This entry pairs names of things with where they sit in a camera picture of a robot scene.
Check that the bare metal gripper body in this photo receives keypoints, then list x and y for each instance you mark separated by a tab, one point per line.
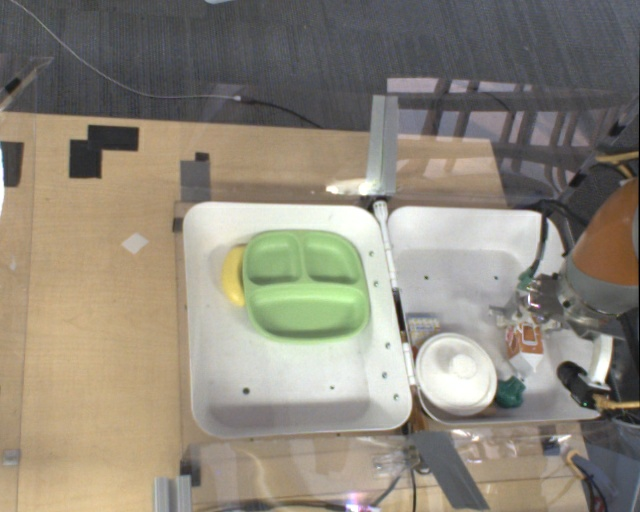
550	297

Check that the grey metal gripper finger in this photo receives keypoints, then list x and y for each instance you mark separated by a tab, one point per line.
507	312
549	326

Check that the orange and white packet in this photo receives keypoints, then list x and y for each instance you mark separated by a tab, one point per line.
527	350

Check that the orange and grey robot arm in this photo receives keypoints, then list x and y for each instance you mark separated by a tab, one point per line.
607	240

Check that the white plastic tray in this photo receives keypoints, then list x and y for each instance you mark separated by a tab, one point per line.
460	265
280	390

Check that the green broccoli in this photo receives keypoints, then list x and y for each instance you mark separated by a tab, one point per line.
510	394

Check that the white bowl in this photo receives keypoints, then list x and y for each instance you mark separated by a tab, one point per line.
452	372

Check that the blue and yellow carton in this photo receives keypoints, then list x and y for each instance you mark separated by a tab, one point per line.
422	326

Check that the green divided plate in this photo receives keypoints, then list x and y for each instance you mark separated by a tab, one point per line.
305	305

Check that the yellow banana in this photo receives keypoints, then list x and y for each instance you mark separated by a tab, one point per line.
232	280

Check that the black cylinder on white bracket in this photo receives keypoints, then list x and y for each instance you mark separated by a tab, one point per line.
575	382

